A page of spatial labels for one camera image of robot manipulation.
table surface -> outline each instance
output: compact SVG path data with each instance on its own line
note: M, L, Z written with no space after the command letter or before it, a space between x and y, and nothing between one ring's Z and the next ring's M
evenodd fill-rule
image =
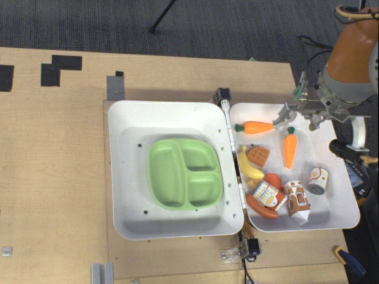
M62 70L60 87L41 87L41 64L51 63L53 54L82 56L82 70ZM162 240L147 247L111 238L106 77L124 72L126 99L206 102L217 88L228 87L232 103L283 103L294 88L289 64L11 48L0 48L0 64L15 66L12 91L0 92L0 247L13 247L11 257L0 257L1 283L89 283L92 263L115 263L117 252L131 249L140 267L129 278L115 272L116 284L136 277L141 284L243 283L240 264L219 263L217 239ZM346 248L341 230L255 233L262 254L248 268L260 284L348 283L332 254L335 245ZM221 239L234 243L233 237ZM163 253L165 247L192 245L197 252L176 262L176 272L142 261L149 249ZM197 253L214 260L199 269ZM115 271L122 266L115 263Z

banana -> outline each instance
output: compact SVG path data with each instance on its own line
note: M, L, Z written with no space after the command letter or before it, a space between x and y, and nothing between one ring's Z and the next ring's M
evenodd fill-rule
M241 151L238 153L238 164L241 172L251 179L263 180L265 174L259 169L250 165L248 158L246 157L246 146L242 146Z

white tray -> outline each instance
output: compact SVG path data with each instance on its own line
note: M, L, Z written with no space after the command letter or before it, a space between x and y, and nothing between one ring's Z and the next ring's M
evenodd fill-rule
M131 240L232 235L243 212L222 110L210 103L119 101L109 110L114 226ZM150 146L165 138L194 138L220 161L223 196L209 207L174 211L152 198L147 181Z
M232 125L247 121L272 122L276 119L282 105L280 104L236 104L230 110ZM287 135L285 128L257 135L234 132L237 150L242 145L264 146L270 150L268 160L262 169L264 173L276 173L282 184L290 180L301 180L306 188L310 172L314 167L329 171L329 179L324 195L313 195L305 190L311 205L309 221L299 226L287 212L281 208L279 218L270 220L249 210L252 224L261 231L325 230L332 228L352 228L359 222L360 214L351 187L346 166L342 159L329 150L329 143L336 138L331 121L321 124L316 131L308 129L309 121L300 114L291 123L296 129L298 146L295 160L290 170L284 167L283 142Z

chocolate milk carton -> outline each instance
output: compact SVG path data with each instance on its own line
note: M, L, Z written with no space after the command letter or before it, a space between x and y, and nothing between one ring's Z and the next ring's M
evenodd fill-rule
M283 192L287 195L287 208L290 216L300 226L308 222L310 207L301 181L290 181L283 186Z

yellow and blue tool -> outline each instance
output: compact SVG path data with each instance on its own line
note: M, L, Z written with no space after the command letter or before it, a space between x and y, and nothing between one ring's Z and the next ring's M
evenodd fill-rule
M362 264L351 254L345 252L341 246L336 247L333 253L343 265L349 266L358 277L363 277L366 274Z

